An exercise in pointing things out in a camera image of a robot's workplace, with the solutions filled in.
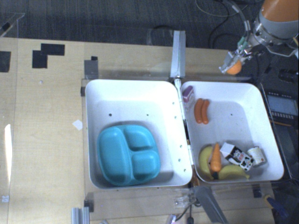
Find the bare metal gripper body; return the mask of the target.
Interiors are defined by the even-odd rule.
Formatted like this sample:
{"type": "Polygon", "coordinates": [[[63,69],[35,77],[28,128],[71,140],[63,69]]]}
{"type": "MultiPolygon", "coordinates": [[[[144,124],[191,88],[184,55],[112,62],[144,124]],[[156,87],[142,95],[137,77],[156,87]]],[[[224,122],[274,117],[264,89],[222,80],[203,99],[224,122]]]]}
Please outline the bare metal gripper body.
{"type": "Polygon", "coordinates": [[[267,31],[261,22],[254,22],[251,31],[249,31],[248,23],[245,27],[245,35],[237,43],[237,49],[234,52],[235,55],[249,56],[259,46],[268,48],[277,45],[277,39],[267,31]]]}

